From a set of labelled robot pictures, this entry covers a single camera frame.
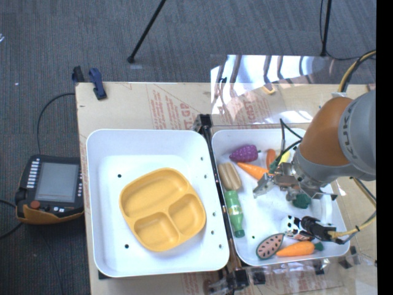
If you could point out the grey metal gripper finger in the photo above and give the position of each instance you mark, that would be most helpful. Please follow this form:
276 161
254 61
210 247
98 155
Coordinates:
263 187
292 195

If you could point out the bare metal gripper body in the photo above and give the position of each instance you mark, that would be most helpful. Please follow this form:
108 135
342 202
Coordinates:
287 177

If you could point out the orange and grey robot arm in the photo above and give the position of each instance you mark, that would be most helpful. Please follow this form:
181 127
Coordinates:
325 134

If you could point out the green broccoli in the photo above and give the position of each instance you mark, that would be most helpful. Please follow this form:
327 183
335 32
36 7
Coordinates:
301 201

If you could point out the yellow banana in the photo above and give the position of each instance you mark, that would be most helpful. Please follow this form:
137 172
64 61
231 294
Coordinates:
285 157

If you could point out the small orange carrot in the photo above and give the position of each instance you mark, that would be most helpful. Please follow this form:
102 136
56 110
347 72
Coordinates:
270 157

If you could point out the white plastic tray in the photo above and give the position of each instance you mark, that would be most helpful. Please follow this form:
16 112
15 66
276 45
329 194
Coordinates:
122 146
267 214

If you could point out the tan hot dog bun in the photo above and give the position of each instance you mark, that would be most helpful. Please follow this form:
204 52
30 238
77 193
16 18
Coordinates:
229 176

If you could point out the green bottle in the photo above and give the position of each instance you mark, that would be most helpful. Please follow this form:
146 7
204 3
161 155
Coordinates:
234 209

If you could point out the purple grapes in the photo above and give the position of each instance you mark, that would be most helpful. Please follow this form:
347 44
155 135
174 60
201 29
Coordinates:
244 154

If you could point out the orange carrot with green top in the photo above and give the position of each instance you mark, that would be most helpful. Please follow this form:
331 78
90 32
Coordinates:
298 249

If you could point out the watermelon slice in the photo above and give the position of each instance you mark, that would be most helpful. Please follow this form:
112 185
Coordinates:
270 246

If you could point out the yellow divided plate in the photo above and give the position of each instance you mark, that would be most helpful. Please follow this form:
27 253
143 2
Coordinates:
159 207

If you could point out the brown cardboard board red print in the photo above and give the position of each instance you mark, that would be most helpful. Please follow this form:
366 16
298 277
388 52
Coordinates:
129 109

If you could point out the black cylinder on white bracket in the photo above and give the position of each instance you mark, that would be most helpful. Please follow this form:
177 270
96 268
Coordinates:
316 227

